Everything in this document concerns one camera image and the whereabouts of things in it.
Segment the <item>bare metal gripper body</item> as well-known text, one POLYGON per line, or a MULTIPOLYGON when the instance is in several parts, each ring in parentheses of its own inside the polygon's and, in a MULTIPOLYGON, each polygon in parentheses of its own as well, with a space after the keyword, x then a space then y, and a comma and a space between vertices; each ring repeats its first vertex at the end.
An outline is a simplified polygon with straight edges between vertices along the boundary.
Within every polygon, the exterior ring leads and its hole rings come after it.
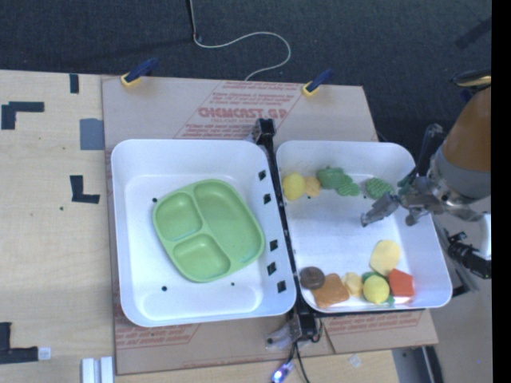
POLYGON ((408 211, 423 207, 429 215, 449 214, 461 220, 480 220, 482 213, 475 211, 471 199, 452 189, 444 179, 427 176, 406 176, 398 182, 400 204, 408 211))

